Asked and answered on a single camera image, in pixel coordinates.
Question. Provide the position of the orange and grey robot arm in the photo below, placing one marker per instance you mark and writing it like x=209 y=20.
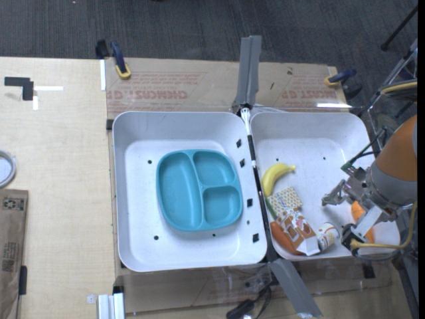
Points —
x=396 y=158

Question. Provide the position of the orange carrot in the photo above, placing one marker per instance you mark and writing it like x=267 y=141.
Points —
x=282 y=239

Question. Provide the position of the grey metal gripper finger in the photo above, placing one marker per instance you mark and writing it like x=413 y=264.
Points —
x=338 y=188
x=332 y=200

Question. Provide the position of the orange rounded toy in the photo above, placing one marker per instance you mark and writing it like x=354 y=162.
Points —
x=357 y=213

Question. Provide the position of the white and orange small can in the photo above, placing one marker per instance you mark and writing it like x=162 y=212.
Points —
x=327 y=236

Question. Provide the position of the blue divided plate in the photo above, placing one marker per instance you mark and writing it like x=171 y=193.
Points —
x=181 y=191

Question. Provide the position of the orange dotted white packet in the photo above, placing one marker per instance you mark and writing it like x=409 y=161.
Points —
x=285 y=199

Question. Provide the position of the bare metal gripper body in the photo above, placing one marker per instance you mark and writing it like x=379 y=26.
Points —
x=360 y=184

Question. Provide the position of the yellow banana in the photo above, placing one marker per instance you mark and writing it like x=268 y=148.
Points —
x=270 y=178

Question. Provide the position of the white plastic tray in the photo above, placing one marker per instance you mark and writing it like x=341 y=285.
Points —
x=312 y=138
x=139 y=211

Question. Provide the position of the black cylinder on white bracket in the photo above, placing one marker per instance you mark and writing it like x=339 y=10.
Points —
x=350 y=238

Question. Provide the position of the white carton with house print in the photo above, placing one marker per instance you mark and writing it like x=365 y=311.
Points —
x=300 y=231

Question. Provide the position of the brown paper bag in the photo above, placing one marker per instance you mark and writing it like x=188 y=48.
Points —
x=11 y=244

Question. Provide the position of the brown cardboard board red print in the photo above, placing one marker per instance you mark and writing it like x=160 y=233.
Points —
x=199 y=85

